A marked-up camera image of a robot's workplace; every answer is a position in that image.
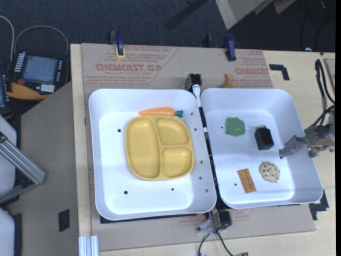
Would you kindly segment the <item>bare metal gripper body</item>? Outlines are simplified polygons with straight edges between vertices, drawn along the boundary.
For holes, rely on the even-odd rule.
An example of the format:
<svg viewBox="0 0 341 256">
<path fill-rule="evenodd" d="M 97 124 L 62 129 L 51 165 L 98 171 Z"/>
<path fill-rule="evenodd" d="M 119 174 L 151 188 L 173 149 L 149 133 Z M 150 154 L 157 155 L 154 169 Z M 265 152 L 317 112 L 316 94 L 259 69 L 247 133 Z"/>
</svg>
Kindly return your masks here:
<svg viewBox="0 0 341 256">
<path fill-rule="evenodd" d="M 335 126 L 332 124 L 309 126 L 304 130 L 305 144 L 315 150 L 335 150 Z"/>
</svg>

